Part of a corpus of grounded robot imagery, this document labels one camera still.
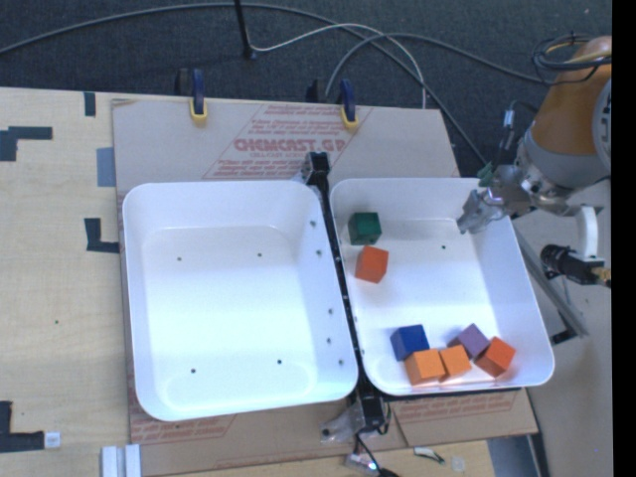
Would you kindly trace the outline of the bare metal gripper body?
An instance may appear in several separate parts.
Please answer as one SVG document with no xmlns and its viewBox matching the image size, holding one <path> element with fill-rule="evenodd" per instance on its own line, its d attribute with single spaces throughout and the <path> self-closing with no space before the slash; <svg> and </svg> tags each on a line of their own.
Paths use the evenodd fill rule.
<svg viewBox="0 0 636 477">
<path fill-rule="evenodd" d="M 485 191 L 480 200 L 497 215 L 521 217 L 543 210 L 560 217 L 573 217 L 580 206 L 568 201 L 574 189 L 549 180 L 536 166 L 488 164 L 480 171 L 480 186 Z"/>
</svg>

